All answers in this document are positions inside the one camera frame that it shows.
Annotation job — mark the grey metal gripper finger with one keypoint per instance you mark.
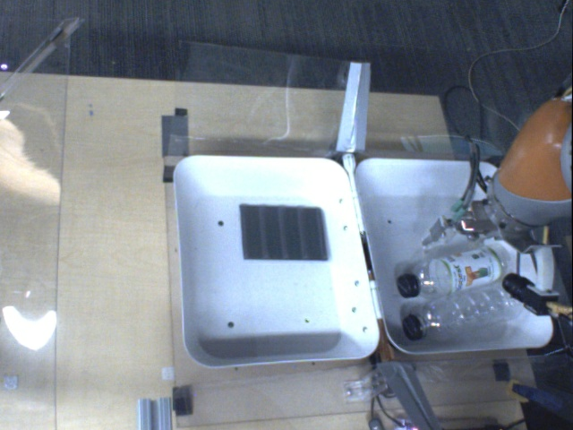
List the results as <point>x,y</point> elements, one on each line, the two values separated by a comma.
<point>453,234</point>
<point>433,233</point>

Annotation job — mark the clear plastic bottle with label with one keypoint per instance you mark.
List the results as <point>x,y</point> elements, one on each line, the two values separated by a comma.
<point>461,273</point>

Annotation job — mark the black cylinder on white bracket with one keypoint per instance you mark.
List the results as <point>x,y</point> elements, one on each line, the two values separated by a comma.
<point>524,291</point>

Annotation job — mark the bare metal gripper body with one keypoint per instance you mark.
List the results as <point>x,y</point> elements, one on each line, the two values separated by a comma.
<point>484,222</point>

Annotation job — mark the dark grey ribbed rectangular block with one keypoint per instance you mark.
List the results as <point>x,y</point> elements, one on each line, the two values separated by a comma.
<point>284,232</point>

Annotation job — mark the clear plastic bottle without label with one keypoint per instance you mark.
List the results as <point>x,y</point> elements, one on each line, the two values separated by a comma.
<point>465,314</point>

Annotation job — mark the white plastic tray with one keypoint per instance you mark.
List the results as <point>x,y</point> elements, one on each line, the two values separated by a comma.
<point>394,195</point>
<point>268,298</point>

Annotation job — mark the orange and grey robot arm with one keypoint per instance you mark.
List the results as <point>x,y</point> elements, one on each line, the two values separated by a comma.
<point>539,155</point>

